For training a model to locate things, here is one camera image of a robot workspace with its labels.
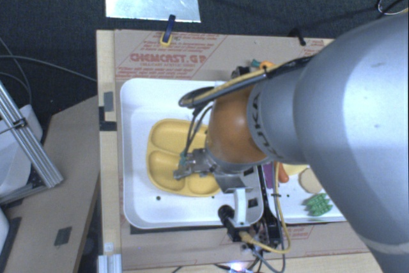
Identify black block with thin wires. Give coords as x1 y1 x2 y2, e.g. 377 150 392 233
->
264 215 283 247
231 65 254 78

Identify green pea pods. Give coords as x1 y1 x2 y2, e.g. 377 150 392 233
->
302 192 334 217

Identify black cylinder on white bracket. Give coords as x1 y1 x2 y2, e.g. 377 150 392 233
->
217 187 256 242

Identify orange carrot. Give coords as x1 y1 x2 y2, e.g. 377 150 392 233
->
277 162 290 183

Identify purple toy eggplant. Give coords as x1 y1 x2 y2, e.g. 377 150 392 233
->
264 166 275 190

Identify beige bread slice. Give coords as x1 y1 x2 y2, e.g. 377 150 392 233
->
298 167 324 194

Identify thin black rod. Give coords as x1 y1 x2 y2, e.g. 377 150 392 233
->
257 164 273 220

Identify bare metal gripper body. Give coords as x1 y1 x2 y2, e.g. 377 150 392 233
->
186 148 222 176

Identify brown cardboard board red print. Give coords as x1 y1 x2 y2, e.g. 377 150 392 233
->
113 29 372 267

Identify white plastic tray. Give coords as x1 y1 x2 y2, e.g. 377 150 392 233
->
263 162 348 224
120 77 265 230

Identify yellow divided plate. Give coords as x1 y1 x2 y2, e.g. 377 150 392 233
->
146 118 223 198

